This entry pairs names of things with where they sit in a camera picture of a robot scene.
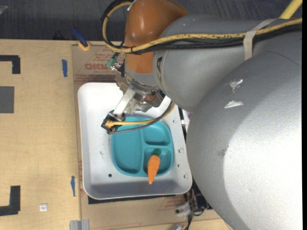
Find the cable tie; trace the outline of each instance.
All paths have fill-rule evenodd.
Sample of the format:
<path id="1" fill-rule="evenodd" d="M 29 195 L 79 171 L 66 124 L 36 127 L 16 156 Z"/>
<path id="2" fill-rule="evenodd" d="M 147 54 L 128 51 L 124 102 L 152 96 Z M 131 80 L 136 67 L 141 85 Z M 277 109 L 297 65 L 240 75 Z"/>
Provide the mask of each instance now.
<path id="1" fill-rule="evenodd" d="M 253 56 L 253 38 L 256 35 L 256 32 L 276 20 L 277 19 L 267 19 L 262 21 L 259 25 L 250 31 L 246 32 L 243 40 L 245 60 L 248 60 Z"/>
<path id="2" fill-rule="evenodd" d="M 133 48 L 135 48 L 135 47 L 136 47 L 136 46 L 132 46 L 132 47 L 130 48 L 131 53 L 134 54 L 134 55 L 141 55 L 141 54 L 138 53 L 137 51 L 133 51 Z"/>
<path id="3" fill-rule="evenodd" d="M 129 5 L 129 7 L 127 8 L 127 11 L 130 10 L 131 6 L 132 6 L 136 1 L 137 1 L 137 0 L 134 0 L 134 1 Z"/>

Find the toy carrot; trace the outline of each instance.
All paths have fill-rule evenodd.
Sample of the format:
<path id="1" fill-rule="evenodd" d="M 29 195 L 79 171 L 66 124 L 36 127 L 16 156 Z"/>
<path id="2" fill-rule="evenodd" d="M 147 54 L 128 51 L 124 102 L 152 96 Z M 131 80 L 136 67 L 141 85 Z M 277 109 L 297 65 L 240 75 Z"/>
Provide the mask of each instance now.
<path id="1" fill-rule="evenodd" d="M 151 185 L 154 181 L 155 176 L 158 173 L 161 159 L 159 155 L 161 154 L 160 149 L 155 149 L 152 156 L 150 156 L 147 165 L 148 183 Z"/>

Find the teal plate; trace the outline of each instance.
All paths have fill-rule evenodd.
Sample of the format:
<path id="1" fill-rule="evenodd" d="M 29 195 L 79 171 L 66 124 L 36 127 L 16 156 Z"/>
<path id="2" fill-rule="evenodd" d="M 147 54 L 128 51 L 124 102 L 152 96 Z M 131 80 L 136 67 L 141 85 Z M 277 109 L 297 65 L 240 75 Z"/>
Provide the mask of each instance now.
<path id="1" fill-rule="evenodd" d="M 130 116 L 126 121 L 143 121 L 148 118 Z M 124 125 L 118 130 L 138 127 Z M 112 135 L 112 160 L 123 174 L 147 177 L 147 163 L 155 149 L 160 149 L 161 159 L 157 176 L 167 173 L 173 165 L 174 149 L 169 128 L 162 122 L 135 131 Z"/>

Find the green connector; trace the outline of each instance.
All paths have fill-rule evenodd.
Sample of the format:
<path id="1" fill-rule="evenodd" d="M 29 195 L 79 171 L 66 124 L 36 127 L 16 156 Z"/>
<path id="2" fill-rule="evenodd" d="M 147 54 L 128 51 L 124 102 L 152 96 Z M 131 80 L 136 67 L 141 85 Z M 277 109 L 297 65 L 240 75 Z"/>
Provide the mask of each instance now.
<path id="1" fill-rule="evenodd" d="M 112 58 L 107 62 L 106 67 L 111 68 L 111 66 L 112 66 L 113 64 L 116 63 L 117 58 L 118 58 L 118 56 L 112 57 Z"/>

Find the blue tape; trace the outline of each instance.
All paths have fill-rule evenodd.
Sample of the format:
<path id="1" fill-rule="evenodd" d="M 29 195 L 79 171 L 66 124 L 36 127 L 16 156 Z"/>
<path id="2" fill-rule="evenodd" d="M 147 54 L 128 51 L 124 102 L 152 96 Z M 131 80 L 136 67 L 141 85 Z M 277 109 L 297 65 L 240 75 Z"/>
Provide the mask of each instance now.
<path id="1" fill-rule="evenodd" d="M 67 75 L 67 72 L 68 72 L 67 60 L 65 60 L 65 59 L 62 60 L 62 70 L 63 70 L 64 77 L 68 77 L 68 75 Z"/>
<path id="2" fill-rule="evenodd" d="M 75 177 L 71 177 L 71 188 L 72 188 L 72 194 L 74 197 L 76 197 L 76 191 L 75 191 Z"/>

